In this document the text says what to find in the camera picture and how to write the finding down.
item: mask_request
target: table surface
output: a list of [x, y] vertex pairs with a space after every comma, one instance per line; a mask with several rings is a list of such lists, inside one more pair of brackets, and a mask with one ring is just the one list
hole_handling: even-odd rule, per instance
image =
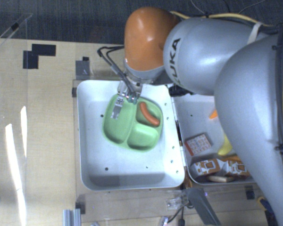
[[[86, 200], [83, 226], [89, 226], [94, 221], [101, 226], [156, 226], [161, 216], [174, 214], [175, 211], [167, 211], [165, 203], [174, 192], [142, 190], [101, 193], [92, 192], [81, 183], [75, 98], [72, 97], [75, 61], [89, 57], [94, 76], [112, 76], [110, 68], [96, 53], [103, 44], [10, 40], [0, 49], [0, 74], [19, 76], [16, 70], [4, 69], [4, 65], [12, 63], [20, 68], [22, 51], [31, 50], [32, 44], [56, 45], [56, 56], [39, 56], [39, 69], [20, 75], [24, 78], [21, 93], [28, 117], [27, 158], [18, 158], [24, 165], [21, 173], [27, 225], [61, 225], [63, 210], [73, 210], [75, 202], [82, 197]], [[122, 64], [123, 56], [123, 51], [114, 54], [118, 65]], [[8, 97], [9, 92], [8, 86], [0, 87], [2, 97]], [[14, 107], [3, 109], [18, 117], [19, 111], [14, 111]], [[267, 225], [265, 214], [256, 201], [246, 200], [243, 187], [209, 187], [205, 191], [223, 225]], [[254, 192], [256, 196], [261, 195], [257, 188]], [[0, 145], [0, 225], [20, 225], [15, 195], [6, 148]], [[195, 210], [185, 210], [185, 219], [187, 226], [203, 225]]]

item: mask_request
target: green divided tray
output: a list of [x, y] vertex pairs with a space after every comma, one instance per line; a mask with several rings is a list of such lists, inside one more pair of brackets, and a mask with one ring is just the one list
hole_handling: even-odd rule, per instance
[[[102, 132], [109, 142], [132, 150], [146, 152], [157, 144], [162, 130], [163, 116], [161, 109], [153, 102], [139, 98], [136, 105], [124, 101], [118, 119], [112, 119], [114, 103], [118, 95], [114, 95], [106, 109]], [[155, 127], [146, 120], [140, 110], [140, 102], [145, 102], [149, 113], [160, 121]]]

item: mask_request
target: green plate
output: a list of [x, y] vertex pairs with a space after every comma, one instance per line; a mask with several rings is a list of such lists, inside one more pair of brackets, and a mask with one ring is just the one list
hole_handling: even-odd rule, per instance
[[[106, 109], [102, 132], [106, 140], [131, 150], [146, 152], [157, 144], [162, 130], [163, 116], [161, 109], [153, 102], [139, 98], [136, 105], [124, 101], [118, 119], [112, 119], [114, 103], [118, 95], [114, 95]], [[146, 120], [140, 110], [140, 102], [145, 102], [149, 113], [160, 120], [155, 127]]]

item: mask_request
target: dark gray floor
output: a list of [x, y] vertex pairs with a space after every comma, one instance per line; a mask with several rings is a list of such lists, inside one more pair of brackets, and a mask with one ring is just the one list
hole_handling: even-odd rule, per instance
[[[232, 12], [260, 0], [226, 0]], [[210, 13], [227, 12], [222, 0], [194, 0]], [[190, 0], [0, 0], [0, 34], [21, 13], [33, 13], [28, 38], [40, 40], [123, 43], [128, 16], [137, 8], [155, 6], [200, 15]], [[283, 23], [283, 0], [267, 0], [243, 12], [259, 21]]]

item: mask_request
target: toy hot dog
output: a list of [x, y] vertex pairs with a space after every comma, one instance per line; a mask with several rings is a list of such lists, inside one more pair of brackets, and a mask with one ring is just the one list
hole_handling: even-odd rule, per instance
[[140, 109], [141, 113], [148, 122], [150, 122], [153, 126], [159, 126], [160, 121], [150, 114], [147, 109], [147, 104], [145, 102], [140, 102]]

